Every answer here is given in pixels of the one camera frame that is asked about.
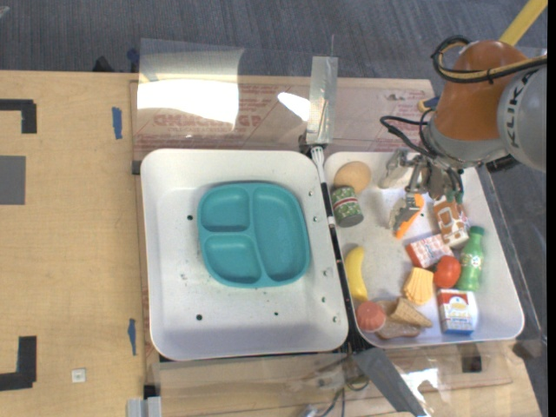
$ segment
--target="wooden table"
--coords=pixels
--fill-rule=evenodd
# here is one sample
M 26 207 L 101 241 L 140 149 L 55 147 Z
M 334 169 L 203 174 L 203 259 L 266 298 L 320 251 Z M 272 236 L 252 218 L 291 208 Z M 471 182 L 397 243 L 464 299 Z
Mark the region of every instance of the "wooden table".
M 24 205 L 0 205 L 6 317 L 0 415 L 125 415 L 126 401 L 142 397 L 147 372 L 129 91 L 137 77 L 0 71 L 0 99 L 32 99 L 37 109 L 35 134 L 22 133 L 20 113 L 0 110 L 0 156 L 25 156 Z M 121 137 L 114 128 L 119 112 Z M 36 378 L 31 387 L 10 390 L 22 361 L 32 360 L 18 353 L 20 337 L 36 337 Z M 448 401 L 457 415 L 539 415 L 523 361 L 507 344 L 499 352 L 509 381 L 428 391 L 427 402 L 447 409 Z M 394 411 L 369 394 L 352 397 L 347 415 Z

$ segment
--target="teal divided dish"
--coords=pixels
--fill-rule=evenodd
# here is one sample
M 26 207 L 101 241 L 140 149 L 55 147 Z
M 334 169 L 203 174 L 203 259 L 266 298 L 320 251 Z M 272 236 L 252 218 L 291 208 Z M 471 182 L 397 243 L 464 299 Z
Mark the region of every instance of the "teal divided dish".
M 202 258 L 222 284 L 265 288 L 288 284 L 307 271 L 307 226 L 288 190 L 265 182 L 214 187 L 197 209 Z

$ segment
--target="gray square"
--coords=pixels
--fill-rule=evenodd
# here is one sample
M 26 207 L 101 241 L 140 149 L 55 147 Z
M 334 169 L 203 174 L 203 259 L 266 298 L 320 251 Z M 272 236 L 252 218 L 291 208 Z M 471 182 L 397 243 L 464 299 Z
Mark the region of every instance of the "gray square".
M 25 156 L 0 156 L 0 204 L 25 204 Z

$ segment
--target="yellow pole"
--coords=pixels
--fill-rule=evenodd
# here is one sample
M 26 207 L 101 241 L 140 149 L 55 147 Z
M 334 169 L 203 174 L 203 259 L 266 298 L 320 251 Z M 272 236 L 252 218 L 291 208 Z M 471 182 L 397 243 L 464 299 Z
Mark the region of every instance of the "yellow pole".
M 514 46 L 526 33 L 529 27 L 537 20 L 540 13 L 545 10 L 548 0 L 529 0 L 521 12 L 515 17 L 512 24 L 507 27 L 500 37 L 501 42 Z

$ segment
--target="dark floor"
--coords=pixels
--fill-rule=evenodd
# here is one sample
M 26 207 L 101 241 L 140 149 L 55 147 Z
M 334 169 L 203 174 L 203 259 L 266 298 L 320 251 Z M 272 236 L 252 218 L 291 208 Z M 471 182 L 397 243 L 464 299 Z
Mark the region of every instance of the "dark floor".
M 340 75 L 426 78 L 440 93 L 430 55 L 453 34 L 498 38 L 527 0 L 0 0 L 0 69 L 89 71 L 104 56 L 129 71 L 142 38 L 327 54 L 334 35 Z M 547 48 L 547 11 L 517 46 Z M 546 174 L 518 166 L 488 174 L 529 291 L 524 356 L 548 415 Z

